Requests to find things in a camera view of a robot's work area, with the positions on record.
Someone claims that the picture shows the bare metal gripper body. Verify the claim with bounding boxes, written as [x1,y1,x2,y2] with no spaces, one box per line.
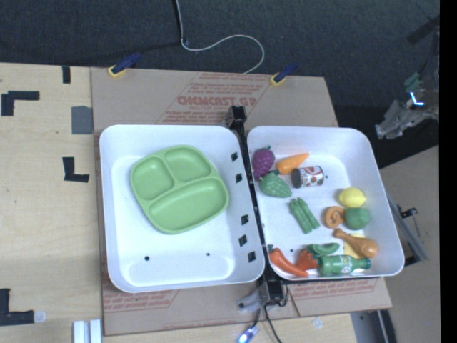
[405,88,440,128]

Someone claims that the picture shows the white plastic tray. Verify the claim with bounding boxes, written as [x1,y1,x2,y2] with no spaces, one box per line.
[246,125,406,282]
[99,124,266,294]

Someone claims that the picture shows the yellow toy lemon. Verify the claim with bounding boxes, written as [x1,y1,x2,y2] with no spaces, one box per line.
[337,187,368,209]

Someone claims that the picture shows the small white red can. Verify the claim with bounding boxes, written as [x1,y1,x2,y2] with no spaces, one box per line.
[290,165,325,189]

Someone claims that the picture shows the green toy lime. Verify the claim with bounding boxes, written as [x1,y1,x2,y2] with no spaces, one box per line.
[343,207,372,231]

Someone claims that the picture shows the orange toy pretzel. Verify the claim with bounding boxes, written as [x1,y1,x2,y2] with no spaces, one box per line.
[323,205,347,229]

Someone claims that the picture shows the orange toy carrot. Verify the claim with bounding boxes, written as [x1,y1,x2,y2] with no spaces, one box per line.
[275,151,311,176]

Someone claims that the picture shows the brown toy chicken drumstick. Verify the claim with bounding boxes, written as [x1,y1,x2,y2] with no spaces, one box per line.
[333,227,379,259]

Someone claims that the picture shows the green toy asparagus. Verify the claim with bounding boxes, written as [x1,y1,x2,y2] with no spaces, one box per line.
[288,197,321,235]

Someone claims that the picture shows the yellow toy cheese wedge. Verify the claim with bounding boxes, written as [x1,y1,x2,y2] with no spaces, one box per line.
[343,232,367,260]

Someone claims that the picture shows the green toy grapes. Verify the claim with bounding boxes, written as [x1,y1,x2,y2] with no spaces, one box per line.
[258,171,293,199]

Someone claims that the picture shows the purple toy grapes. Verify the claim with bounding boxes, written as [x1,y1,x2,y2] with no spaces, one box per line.
[251,146,276,182]

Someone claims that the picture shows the green toy pea pod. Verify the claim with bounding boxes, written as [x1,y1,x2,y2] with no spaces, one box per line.
[307,242,341,257]

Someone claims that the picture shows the green plastic bottle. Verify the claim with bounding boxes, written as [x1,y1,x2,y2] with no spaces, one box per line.
[316,254,373,277]

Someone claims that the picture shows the thin black rod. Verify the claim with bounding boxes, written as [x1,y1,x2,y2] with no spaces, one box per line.
[233,121,274,282]

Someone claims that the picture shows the red orange toy pepper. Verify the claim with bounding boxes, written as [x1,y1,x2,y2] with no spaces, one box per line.
[295,249,319,272]

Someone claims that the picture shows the orange toy chili pepper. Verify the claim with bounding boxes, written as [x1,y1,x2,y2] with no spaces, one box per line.
[268,244,311,279]

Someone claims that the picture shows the green divided plate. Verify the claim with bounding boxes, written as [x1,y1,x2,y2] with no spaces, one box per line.
[129,144,231,235]

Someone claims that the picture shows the brown cardboard board red print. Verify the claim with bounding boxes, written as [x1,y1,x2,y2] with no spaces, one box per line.
[90,66,393,337]

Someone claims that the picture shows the black block with wires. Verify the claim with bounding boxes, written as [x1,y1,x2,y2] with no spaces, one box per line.
[226,105,248,131]
[256,279,288,307]

